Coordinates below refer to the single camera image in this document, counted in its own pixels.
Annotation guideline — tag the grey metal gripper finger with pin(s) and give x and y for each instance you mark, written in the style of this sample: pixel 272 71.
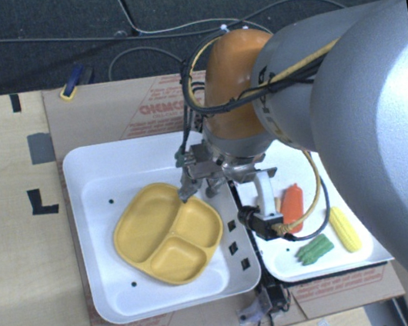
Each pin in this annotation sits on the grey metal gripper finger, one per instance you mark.
pixel 187 191
pixel 213 188

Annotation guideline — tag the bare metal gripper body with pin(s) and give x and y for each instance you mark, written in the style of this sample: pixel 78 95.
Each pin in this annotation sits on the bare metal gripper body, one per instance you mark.
pixel 204 164

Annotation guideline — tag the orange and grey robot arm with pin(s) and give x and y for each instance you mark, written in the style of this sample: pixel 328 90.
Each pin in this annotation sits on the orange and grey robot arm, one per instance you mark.
pixel 357 123

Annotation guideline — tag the yellow divided plate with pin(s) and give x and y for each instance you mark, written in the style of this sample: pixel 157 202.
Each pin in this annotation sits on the yellow divided plate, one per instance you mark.
pixel 148 222

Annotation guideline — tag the orange toy carrot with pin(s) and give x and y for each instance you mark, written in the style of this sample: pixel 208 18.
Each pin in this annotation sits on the orange toy carrot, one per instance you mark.
pixel 292 203

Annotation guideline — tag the white plastic tray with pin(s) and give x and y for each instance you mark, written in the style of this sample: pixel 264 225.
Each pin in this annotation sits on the white plastic tray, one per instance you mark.
pixel 99 231
pixel 316 265

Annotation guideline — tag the brown cardboard board, red print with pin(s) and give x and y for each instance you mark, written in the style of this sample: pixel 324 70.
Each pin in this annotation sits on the brown cardboard board, red print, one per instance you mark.
pixel 101 114

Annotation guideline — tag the green toy asparagus bundle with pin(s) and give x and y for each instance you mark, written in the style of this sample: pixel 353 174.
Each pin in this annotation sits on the green toy asparagus bundle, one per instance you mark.
pixel 315 250

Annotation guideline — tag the yellow toy corn cob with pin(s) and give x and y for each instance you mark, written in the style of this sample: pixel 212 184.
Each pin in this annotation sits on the yellow toy corn cob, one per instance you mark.
pixel 344 229

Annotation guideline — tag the black cylinder on white bracket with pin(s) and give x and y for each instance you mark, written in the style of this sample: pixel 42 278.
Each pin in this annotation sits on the black cylinder on white bracket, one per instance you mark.
pixel 266 225

